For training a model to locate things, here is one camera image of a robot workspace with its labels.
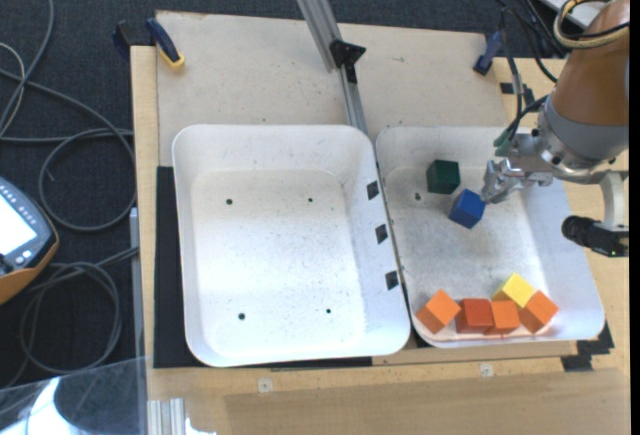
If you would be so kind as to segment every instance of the orange block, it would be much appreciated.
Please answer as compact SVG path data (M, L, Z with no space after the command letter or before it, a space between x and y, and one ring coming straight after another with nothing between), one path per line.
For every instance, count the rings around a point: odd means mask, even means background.
M463 298L456 316L459 334L484 334L493 327L491 302L486 298Z
M535 334L549 324L557 312L558 306L542 291L536 291L524 309L520 310L520 322Z
M416 318L432 333L437 334L456 317L458 312L460 312L460 306L444 290L438 289L416 313Z
M497 300L491 302L493 327L485 335L506 335L520 326L518 307L513 300Z

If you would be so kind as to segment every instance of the dark green cube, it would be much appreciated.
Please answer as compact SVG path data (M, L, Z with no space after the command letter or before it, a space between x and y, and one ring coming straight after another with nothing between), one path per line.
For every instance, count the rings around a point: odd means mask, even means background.
M457 161L437 159L427 169L427 190L430 193L450 195L460 186Z

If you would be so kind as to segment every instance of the screen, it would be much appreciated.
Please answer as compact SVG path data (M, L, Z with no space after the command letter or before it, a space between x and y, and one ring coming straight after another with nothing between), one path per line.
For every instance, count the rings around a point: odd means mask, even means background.
M0 254L7 255L36 236L25 219L0 195Z

